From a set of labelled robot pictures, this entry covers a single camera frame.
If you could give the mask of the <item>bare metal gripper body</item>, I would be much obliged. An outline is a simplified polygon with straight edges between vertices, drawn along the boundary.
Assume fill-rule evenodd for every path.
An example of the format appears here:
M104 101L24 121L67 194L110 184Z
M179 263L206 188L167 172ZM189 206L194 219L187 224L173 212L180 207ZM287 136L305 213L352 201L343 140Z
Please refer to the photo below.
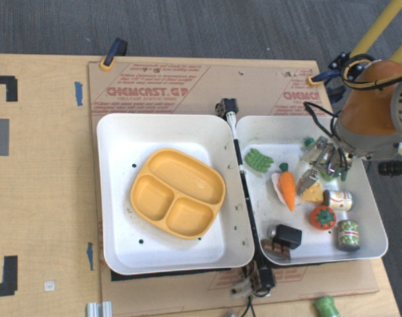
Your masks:
M341 147L328 143L318 160L318 170L323 178L346 178L352 166L352 155Z

